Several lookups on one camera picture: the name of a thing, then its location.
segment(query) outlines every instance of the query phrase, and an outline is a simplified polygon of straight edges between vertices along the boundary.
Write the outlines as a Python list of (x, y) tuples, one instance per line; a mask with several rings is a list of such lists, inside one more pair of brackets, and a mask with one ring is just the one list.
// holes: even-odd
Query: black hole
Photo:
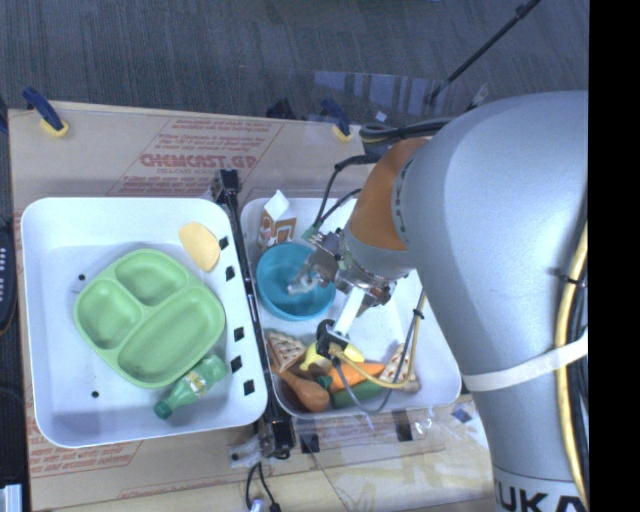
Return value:
[(252, 380), (248, 380), (244, 383), (244, 396), (250, 395), (256, 390)]
[(240, 356), (231, 360), (231, 372), (235, 373), (242, 368), (242, 358)]

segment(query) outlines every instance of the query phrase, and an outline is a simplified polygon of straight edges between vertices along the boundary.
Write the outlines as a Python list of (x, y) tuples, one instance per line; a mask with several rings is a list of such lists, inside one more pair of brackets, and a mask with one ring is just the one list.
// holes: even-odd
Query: gray floor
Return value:
[[(331, 93), (351, 120), (391, 124), (456, 113), (484, 85), (487, 101), (588, 89), (588, 0), (543, 0), (471, 65), (440, 111), (403, 97), (447, 78), (515, 15), (520, 0), (2, 0), (0, 95), (25, 108), (50, 99), (264, 116), (287, 98), (298, 118)], [(345, 85), (332, 86), (332, 81)], [(356, 93), (353, 84), (360, 84)], [(393, 91), (392, 94), (381, 92)], [(11, 166), (0, 140), (0, 215)], [(22, 393), (19, 326), (0, 337), (0, 387)], [(0, 487), (27, 482), (22, 407), (0, 394)]]

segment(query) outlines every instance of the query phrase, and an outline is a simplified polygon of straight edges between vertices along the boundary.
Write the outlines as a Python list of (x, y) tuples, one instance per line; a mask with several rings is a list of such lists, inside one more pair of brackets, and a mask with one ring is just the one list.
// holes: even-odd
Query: cardboard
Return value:
[[(44, 130), (36, 111), (9, 112), (15, 233), (20, 233), (24, 209), (44, 197), (211, 198), (216, 193), (211, 183), (220, 168), (238, 170), (241, 205), (271, 197), (278, 189), (290, 197), (320, 197), (333, 165), (362, 153), (357, 131), (350, 142), (342, 142), (326, 123), (51, 103), (69, 125), (64, 137)], [(370, 168), (354, 166), (342, 172), (332, 195), (361, 186)], [(215, 496), (217, 508), (240, 510), (248, 468), (231, 464), (229, 446), (247, 442), (253, 435), (251, 425), (81, 449), (57, 447), (39, 432), (19, 236), (16, 250), (33, 510), (74, 506), (89, 510), (90, 504), (96, 504), (96, 510), (132, 510), (140, 503), (136, 499), (153, 510), (167, 509), (163, 499), (176, 504), (174, 510), (186, 510), (188, 500), (171, 501), (169, 496), (204, 496), (206, 506)], [(443, 421), (450, 420), (448, 412), (441, 413)], [(329, 507), (345, 503), (349, 510), (362, 500), (381, 504), (372, 505), (377, 510), (390, 510), (390, 502), (393, 507), (415, 508), (486, 497), (492, 491), (488, 450), (469, 438), (465, 425), (451, 421), (462, 431), (444, 440), (425, 436), (409, 443), (383, 442), (393, 432), (387, 431), (378, 443), (385, 449), (375, 450), (384, 461), (372, 460), (372, 451), (354, 441), (320, 452), (332, 458), (333, 462), (326, 462), (332, 467), (318, 464), (314, 455), (298, 447), (290, 459), (270, 461), (267, 473), (273, 490), (282, 497), (283, 510), (299, 510), (292, 496), (301, 495), (301, 482), (316, 477), (320, 483), (305, 487), (305, 500)], [(463, 439), (472, 452), (452, 457), (452, 448), (462, 446)], [(307, 472), (313, 478), (307, 479)], [(434, 475), (441, 476), (431, 480)], [(227, 494), (224, 490), (230, 488), (234, 491)], [(336, 489), (336, 494), (329, 496), (329, 488)], [(320, 506), (312, 509), (322, 510)]]

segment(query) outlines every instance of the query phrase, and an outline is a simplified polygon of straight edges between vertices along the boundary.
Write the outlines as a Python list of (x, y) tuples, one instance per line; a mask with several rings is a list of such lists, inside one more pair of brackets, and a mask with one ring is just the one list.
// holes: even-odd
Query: teal bowl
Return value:
[(297, 275), (313, 249), (294, 242), (270, 247), (258, 261), (256, 282), (258, 297), (273, 315), (283, 320), (300, 322), (324, 313), (336, 296), (336, 288), (330, 283), (326, 288), (314, 289), (291, 296), (287, 286)]

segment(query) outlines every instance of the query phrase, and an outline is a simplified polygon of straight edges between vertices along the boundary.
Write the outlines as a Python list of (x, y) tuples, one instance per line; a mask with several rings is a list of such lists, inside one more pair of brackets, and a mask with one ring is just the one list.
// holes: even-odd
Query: green plate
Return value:
[(121, 257), (80, 292), (82, 337), (133, 384), (159, 388), (192, 368), (218, 341), (218, 297), (181, 263), (155, 249)]

